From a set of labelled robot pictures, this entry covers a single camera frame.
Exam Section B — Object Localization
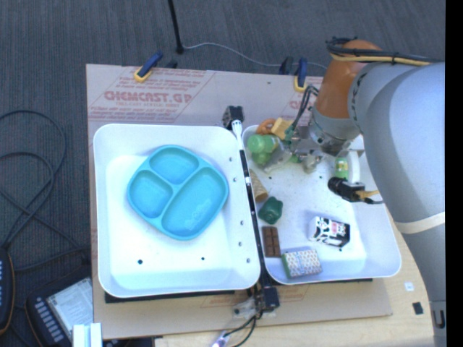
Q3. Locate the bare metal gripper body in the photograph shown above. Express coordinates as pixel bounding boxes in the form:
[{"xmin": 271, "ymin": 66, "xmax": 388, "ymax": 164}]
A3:
[{"xmin": 288, "ymin": 124, "xmax": 358, "ymax": 159}]

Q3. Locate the small green can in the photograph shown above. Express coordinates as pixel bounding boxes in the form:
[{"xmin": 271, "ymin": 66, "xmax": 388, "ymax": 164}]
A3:
[{"xmin": 334, "ymin": 157, "xmax": 349, "ymax": 181}]

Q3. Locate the tan ice cream cone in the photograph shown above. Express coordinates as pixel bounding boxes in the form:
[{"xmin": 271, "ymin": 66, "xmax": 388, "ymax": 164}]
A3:
[{"xmin": 248, "ymin": 168, "xmax": 269, "ymax": 202}]

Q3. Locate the thin black and white rod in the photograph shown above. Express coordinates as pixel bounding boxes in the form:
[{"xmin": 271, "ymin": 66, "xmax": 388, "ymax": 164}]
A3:
[{"xmin": 231, "ymin": 119, "xmax": 272, "ymax": 289}]

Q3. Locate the yellow cracker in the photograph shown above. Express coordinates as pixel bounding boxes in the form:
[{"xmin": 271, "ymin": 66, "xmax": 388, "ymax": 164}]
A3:
[{"xmin": 271, "ymin": 117, "xmax": 294, "ymax": 140}]

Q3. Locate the orange pretzel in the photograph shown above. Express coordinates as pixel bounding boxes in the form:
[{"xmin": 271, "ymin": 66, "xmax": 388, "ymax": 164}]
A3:
[{"xmin": 256, "ymin": 118, "xmax": 277, "ymax": 136}]

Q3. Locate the white plastic tray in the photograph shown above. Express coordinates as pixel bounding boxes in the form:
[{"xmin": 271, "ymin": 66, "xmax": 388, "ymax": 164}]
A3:
[
  {"xmin": 241, "ymin": 124, "xmax": 403, "ymax": 286},
  {"xmin": 93, "ymin": 123, "xmax": 262, "ymax": 299}
]

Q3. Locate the black and white carton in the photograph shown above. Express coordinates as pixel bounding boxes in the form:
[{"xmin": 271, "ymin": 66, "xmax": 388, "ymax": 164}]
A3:
[{"xmin": 307, "ymin": 215, "xmax": 352, "ymax": 248}]

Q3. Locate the brown chocolate bar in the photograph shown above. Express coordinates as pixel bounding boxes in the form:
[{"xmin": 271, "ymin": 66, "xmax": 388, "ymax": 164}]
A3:
[{"xmin": 261, "ymin": 226, "xmax": 282, "ymax": 258}]

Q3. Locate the green patterned packet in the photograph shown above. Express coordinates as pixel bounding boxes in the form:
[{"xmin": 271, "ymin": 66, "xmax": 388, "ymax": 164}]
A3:
[{"xmin": 281, "ymin": 248, "xmax": 323, "ymax": 279}]

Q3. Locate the blue divided plate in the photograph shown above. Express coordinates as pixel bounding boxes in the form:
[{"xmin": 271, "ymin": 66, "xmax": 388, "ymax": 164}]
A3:
[{"xmin": 126, "ymin": 144, "xmax": 230, "ymax": 241}]

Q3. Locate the brown cardboard board red print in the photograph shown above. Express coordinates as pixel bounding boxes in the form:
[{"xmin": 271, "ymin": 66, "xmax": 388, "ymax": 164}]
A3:
[{"xmin": 85, "ymin": 63, "xmax": 394, "ymax": 340}]

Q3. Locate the black cylinder on white bracket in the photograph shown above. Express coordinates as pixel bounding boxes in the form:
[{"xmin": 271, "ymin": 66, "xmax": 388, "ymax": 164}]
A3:
[{"xmin": 327, "ymin": 150, "xmax": 368, "ymax": 203}]

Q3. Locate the black block with thin wires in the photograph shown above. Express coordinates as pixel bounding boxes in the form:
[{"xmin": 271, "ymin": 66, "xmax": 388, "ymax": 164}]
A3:
[
  {"xmin": 252, "ymin": 286, "xmax": 281, "ymax": 313},
  {"xmin": 221, "ymin": 105, "xmax": 245, "ymax": 129}
]

